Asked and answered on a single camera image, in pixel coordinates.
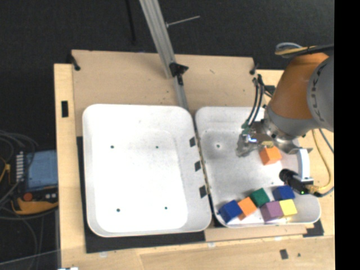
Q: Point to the white plastic tray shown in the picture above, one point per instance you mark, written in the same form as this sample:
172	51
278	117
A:
236	176
140	179

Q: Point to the pale wood board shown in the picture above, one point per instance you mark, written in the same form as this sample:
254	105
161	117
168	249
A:
126	80

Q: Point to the yellow cube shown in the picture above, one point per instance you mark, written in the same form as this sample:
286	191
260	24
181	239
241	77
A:
288	207

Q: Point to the orange cube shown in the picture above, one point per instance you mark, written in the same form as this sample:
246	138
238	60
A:
270	155
247	206

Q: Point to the green cube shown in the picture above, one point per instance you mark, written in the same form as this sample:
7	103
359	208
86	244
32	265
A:
260	197

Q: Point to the black cylinder on white bracket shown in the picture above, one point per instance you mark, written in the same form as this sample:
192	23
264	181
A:
301	183

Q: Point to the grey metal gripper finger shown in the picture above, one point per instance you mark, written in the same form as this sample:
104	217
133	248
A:
243	148

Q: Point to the purple cube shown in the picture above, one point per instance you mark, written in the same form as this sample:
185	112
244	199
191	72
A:
271	210

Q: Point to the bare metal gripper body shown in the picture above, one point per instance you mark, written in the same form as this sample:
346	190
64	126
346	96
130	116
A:
281	142

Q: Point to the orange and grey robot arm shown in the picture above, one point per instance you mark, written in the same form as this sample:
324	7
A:
295	94

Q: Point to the blue cube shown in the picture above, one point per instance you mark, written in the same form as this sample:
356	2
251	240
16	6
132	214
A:
284	193
230	210

